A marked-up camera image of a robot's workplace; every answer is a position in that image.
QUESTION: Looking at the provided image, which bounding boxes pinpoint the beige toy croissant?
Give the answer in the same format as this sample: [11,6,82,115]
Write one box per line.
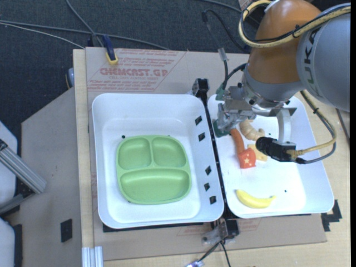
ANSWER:
[239,119,266,142]

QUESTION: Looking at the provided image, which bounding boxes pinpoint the pale yellow cheese wedge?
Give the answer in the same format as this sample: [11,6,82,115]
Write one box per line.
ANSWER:
[247,144,269,162]

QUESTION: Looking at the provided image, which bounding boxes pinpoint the yellow banana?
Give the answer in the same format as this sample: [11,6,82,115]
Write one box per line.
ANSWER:
[235,189,278,210]

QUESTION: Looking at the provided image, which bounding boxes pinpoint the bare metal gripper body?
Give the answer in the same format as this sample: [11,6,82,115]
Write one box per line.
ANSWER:
[216,86,291,125]

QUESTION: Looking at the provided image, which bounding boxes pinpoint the black cylinder on white bracket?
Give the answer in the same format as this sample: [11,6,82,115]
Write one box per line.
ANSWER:
[255,107,298,162]

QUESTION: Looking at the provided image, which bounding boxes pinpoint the red block with yellow stars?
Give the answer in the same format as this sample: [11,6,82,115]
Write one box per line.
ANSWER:
[237,148,257,170]

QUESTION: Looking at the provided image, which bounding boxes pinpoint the brown cardboard board red print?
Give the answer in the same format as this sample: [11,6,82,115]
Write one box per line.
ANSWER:
[85,46,328,261]

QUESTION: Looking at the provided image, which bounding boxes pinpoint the black block with thin wires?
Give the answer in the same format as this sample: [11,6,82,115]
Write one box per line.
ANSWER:
[201,218,240,246]
[191,78,210,98]

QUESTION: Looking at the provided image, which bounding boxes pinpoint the orange carrot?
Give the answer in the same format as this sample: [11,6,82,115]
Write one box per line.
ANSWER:
[230,128,246,154]

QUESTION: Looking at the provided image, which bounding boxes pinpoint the green divided plate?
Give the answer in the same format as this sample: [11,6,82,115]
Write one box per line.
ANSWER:
[115,135,192,205]

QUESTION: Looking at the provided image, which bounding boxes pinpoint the white plastic tray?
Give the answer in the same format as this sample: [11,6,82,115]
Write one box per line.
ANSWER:
[207,93,335,220]
[91,92,225,230]

